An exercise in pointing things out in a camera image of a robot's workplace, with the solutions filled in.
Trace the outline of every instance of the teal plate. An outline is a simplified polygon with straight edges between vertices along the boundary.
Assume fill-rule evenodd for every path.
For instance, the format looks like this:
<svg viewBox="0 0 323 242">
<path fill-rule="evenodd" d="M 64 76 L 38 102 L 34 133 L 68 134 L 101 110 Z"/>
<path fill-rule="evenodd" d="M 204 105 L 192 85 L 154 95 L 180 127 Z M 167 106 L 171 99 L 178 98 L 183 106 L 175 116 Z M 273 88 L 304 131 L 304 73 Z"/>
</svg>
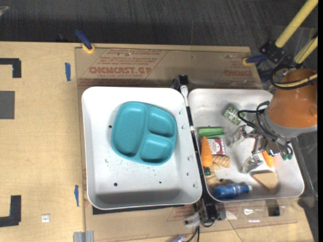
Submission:
<svg viewBox="0 0 323 242">
<path fill-rule="evenodd" d="M 177 136 L 174 117 L 142 102 L 121 105 L 115 118 L 111 145 L 121 157 L 148 165 L 161 165 L 173 154 Z"/>
</svg>

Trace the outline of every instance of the gray square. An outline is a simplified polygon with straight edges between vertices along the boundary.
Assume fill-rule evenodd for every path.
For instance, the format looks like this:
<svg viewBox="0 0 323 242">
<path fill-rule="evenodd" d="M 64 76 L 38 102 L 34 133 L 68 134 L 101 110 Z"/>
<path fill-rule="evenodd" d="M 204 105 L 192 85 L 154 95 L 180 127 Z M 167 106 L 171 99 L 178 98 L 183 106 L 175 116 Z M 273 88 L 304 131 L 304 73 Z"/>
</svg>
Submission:
<svg viewBox="0 0 323 242">
<path fill-rule="evenodd" d="M 0 91 L 0 119 L 15 119 L 14 91 Z"/>
</svg>

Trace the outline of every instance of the plastic carrot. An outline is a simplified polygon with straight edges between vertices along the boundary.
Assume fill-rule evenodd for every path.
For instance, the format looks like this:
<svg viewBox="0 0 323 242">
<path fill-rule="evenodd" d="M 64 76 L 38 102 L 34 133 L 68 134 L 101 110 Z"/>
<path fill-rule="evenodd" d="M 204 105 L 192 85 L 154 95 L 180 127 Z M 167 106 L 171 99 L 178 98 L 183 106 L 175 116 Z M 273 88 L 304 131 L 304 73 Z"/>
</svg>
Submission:
<svg viewBox="0 0 323 242">
<path fill-rule="evenodd" d="M 263 158 L 265 159 L 268 167 L 273 167 L 274 166 L 274 160 L 273 157 L 270 156 L 266 151 L 263 151 Z"/>
<path fill-rule="evenodd" d="M 211 167 L 213 164 L 213 156 L 211 154 L 210 146 L 207 142 L 206 136 L 202 138 L 202 146 L 201 146 L 201 161 L 203 167 Z"/>
</svg>

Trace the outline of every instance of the wooden surface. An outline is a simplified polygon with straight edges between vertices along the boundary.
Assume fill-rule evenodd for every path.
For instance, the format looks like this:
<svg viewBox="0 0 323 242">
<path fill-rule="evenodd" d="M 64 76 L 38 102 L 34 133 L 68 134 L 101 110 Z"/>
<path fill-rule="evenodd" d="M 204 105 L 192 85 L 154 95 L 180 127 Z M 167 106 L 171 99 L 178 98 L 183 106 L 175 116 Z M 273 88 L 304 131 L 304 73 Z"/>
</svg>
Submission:
<svg viewBox="0 0 323 242">
<path fill-rule="evenodd" d="M 0 241 L 73 241 L 75 231 L 86 230 L 74 51 L 79 46 L 78 43 L 0 42 L 0 57 L 19 58 L 22 62 L 22 78 L 15 79 L 10 66 L 0 65 L 0 90 L 15 91 L 16 100 L 15 119 L 0 119 L 0 217 L 9 215 L 11 195 L 22 197 L 19 226 L 1 227 Z M 148 45 L 114 44 L 113 47 L 148 48 Z M 176 46 L 176 49 L 189 48 Z M 65 63 L 71 64 L 70 82 L 66 79 Z M 75 185 L 79 186 L 79 207 Z M 200 241 L 313 241 L 303 209 L 298 205 L 293 207 L 296 223 L 237 232 L 207 232 L 201 234 Z M 50 214 L 50 222 L 42 223 L 42 214 Z"/>
</svg>

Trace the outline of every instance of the yellow pole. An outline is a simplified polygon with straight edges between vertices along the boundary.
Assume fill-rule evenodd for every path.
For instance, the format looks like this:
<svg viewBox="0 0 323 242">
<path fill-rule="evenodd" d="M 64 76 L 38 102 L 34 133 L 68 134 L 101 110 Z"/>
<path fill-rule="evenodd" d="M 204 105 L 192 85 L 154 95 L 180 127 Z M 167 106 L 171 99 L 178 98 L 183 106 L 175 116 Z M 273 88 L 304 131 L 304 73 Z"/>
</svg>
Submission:
<svg viewBox="0 0 323 242">
<path fill-rule="evenodd" d="M 311 39 L 295 56 L 294 61 L 297 64 L 301 64 L 304 60 L 317 48 L 318 36 Z"/>
<path fill-rule="evenodd" d="M 307 0 L 303 7 L 298 11 L 292 21 L 288 24 L 283 33 L 276 40 L 275 45 L 282 48 L 290 37 L 294 34 L 297 28 L 307 18 L 307 16 L 313 11 L 318 4 L 318 0 Z"/>
</svg>

